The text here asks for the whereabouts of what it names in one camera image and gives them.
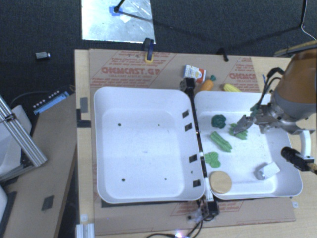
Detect round tan biscuit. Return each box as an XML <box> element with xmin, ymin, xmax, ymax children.
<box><xmin>208</xmin><ymin>170</ymin><xmax>233</xmax><ymax>194</ymax></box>

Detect white red yellow carton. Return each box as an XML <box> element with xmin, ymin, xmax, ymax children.
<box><xmin>183</xmin><ymin>64</ymin><xmax>207</xmax><ymax>84</ymax></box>

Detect thin black and white rod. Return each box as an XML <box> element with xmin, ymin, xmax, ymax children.
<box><xmin>189</xmin><ymin>87</ymin><xmax>212</xmax><ymax>201</ymax></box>

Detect white and grey packet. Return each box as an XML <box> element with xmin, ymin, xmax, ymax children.
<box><xmin>253</xmin><ymin>161</ymin><xmax>281</xmax><ymax>181</ymax></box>

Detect green bean bundle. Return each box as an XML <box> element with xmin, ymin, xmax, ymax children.
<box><xmin>209</xmin><ymin>131</ymin><xmax>233</xmax><ymax>153</ymax></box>

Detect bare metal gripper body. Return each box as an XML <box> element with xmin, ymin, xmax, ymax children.
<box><xmin>251</xmin><ymin>104</ymin><xmax>298</xmax><ymax>135</ymax></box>

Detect white plastic tray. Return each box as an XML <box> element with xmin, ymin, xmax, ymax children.
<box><xmin>193</xmin><ymin>90</ymin><xmax>304</xmax><ymax>201</ymax></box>
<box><xmin>93</xmin><ymin>86</ymin><xmax>207</xmax><ymax>204</ymax></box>

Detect black cylinder on white bracket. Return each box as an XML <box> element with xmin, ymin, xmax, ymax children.
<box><xmin>280</xmin><ymin>129</ymin><xmax>316</xmax><ymax>172</ymax></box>

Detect yellow corn cob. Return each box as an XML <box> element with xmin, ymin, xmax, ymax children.
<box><xmin>220</xmin><ymin>83</ymin><xmax>242</xmax><ymax>93</ymax></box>

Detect green lettuce leaf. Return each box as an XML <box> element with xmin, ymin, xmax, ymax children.
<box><xmin>228</xmin><ymin>123</ymin><xmax>249</xmax><ymax>141</ymax></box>

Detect green leafy vegetable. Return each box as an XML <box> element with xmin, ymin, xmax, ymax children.
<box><xmin>203</xmin><ymin>151</ymin><xmax>221</xmax><ymax>169</ymax></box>

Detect orange carrot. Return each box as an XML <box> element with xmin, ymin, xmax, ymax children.
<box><xmin>200</xmin><ymin>75</ymin><xmax>217</xmax><ymax>92</ymax></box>

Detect dark green broccoli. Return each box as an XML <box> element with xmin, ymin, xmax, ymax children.
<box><xmin>211</xmin><ymin>114</ymin><xmax>227</xmax><ymax>129</ymax></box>

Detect brown cardboard board red print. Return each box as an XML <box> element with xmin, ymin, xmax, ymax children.
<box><xmin>88</xmin><ymin>49</ymin><xmax>297</xmax><ymax>236</ymax></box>

